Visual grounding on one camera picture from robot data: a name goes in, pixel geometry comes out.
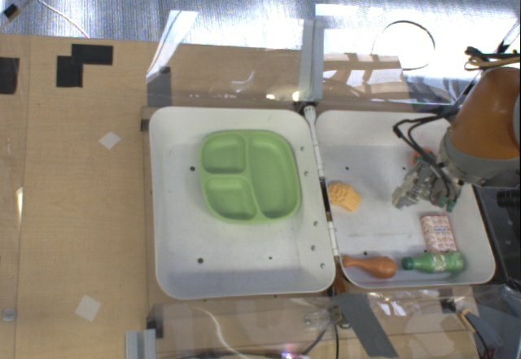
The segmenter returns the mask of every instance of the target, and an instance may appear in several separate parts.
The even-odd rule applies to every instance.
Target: green bottle
[[[463,269],[465,261],[460,252],[446,253],[424,253],[416,258],[403,258],[401,266],[405,270],[417,269],[418,271],[436,272],[459,272]]]

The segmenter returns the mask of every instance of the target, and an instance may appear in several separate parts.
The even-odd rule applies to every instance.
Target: wooden table
[[[113,64],[84,65],[82,88],[59,88],[56,57],[70,56],[73,43],[114,46]],[[143,330],[146,324],[151,294],[140,123],[147,104],[147,69],[156,47],[146,42],[0,36],[0,56],[20,59],[16,94],[0,96],[0,112],[9,123],[0,130],[0,140],[5,143],[9,138],[14,151],[10,160],[3,161],[9,164],[11,180],[0,182],[0,196],[7,195],[0,201],[10,204],[0,212],[0,308],[16,306],[18,313],[15,322],[0,322],[1,358],[122,358],[125,332]],[[226,98],[223,94],[231,81],[247,80],[252,68],[258,68],[259,82],[274,87],[287,80],[296,83],[299,57],[298,51],[181,46],[170,63],[174,89],[178,88],[175,103],[199,103],[190,96],[198,90],[202,95],[212,91],[209,104],[224,98],[226,103],[247,106],[259,92],[253,88]],[[257,106],[266,105],[265,97],[259,100]],[[99,140],[110,133],[120,140],[108,149]],[[20,222],[13,221],[13,191],[22,186],[20,233]],[[99,303],[97,312],[87,312],[94,315],[89,319],[77,313],[84,296]],[[183,307],[175,300],[163,297],[163,301],[174,311]],[[215,305],[201,305],[213,309],[227,343],[247,348],[248,340],[250,345],[256,342],[241,330],[249,322],[269,330],[280,329],[281,317],[301,318],[299,309],[283,306],[286,301],[262,302],[264,312],[253,315],[241,313],[233,302],[220,312]],[[465,357],[475,353],[462,324],[438,309],[424,318],[411,317],[421,326],[411,327],[407,317],[395,319],[384,328],[403,357],[431,357],[443,349],[446,357],[451,352]],[[171,357],[171,349],[182,347],[175,334],[183,328],[199,332],[185,340],[193,348],[222,347],[213,319],[174,314],[167,331],[171,338],[158,342],[164,353],[160,357]],[[307,343],[315,335],[306,335],[299,327],[286,328],[274,339],[293,340],[301,334],[295,341]],[[340,336],[340,357],[365,357],[351,330]],[[334,349],[330,332],[312,357],[334,357]]]

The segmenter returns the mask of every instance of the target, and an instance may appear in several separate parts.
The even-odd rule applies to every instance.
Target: white tray
[[[220,130],[266,129],[296,157],[302,204],[289,219],[235,225],[206,208],[199,145]],[[150,122],[155,268],[163,291],[178,299],[319,292],[335,263],[309,127],[285,110],[166,107]]]
[[[329,182],[352,185],[361,195],[360,206],[347,212],[332,206],[336,238],[342,254],[365,257],[390,256],[398,264],[393,278],[374,278],[358,268],[345,269],[346,277],[368,289],[479,284],[494,275],[495,261],[471,186],[464,186],[449,214],[458,250],[466,260],[458,274],[425,274],[401,269],[401,258],[419,256],[425,249],[420,226],[423,214],[442,212],[427,202],[394,208],[391,195],[412,167],[414,151],[399,140],[392,126],[418,115],[390,112],[324,112],[317,120],[317,135]],[[414,131],[422,147],[437,153],[447,129],[440,120]]]

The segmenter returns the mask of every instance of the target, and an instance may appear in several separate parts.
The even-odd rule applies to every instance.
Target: bottle cap
[[[413,258],[404,258],[401,260],[401,266],[406,271],[410,271],[414,268]]]

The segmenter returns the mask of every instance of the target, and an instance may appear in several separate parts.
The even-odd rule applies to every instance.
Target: green plate
[[[215,217],[265,222],[300,207],[300,180],[290,144],[267,130],[226,130],[207,136],[199,150],[204,201]]]

